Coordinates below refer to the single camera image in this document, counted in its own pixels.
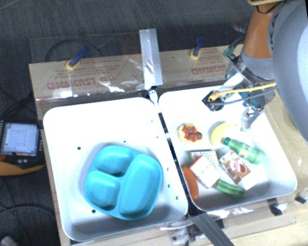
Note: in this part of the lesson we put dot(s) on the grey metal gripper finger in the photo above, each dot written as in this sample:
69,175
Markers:
246,120
257,111

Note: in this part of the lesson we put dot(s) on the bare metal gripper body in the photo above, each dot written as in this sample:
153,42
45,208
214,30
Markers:
258,91

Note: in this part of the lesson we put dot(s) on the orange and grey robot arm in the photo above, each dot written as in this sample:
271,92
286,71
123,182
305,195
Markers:
295,69

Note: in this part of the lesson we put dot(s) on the yellow banana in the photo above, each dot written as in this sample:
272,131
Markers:
218,134

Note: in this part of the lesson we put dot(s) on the green plastic bottle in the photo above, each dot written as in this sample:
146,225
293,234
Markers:
245,152

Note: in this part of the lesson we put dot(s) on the white dotted packet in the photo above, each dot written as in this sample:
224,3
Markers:
211,155

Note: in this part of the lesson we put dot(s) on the white plastic tray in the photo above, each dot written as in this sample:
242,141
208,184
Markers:
85,124
272,165

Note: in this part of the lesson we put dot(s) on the brown and white carton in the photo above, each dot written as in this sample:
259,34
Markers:
237,171

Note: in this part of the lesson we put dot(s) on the white and red carton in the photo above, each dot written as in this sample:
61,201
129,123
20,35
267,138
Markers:
205,171

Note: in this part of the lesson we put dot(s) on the green bean pods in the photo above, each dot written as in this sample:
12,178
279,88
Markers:
229,189

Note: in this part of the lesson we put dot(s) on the orange sausage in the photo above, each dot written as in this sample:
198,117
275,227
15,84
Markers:
192,184

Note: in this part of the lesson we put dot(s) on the blue divided plate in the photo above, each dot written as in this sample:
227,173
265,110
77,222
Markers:
134,185

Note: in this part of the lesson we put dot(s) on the brown cardboard board red print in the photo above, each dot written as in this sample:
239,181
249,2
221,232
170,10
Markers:
92,77

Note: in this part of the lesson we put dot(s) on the small grey metal can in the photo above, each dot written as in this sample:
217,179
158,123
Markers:
8,244

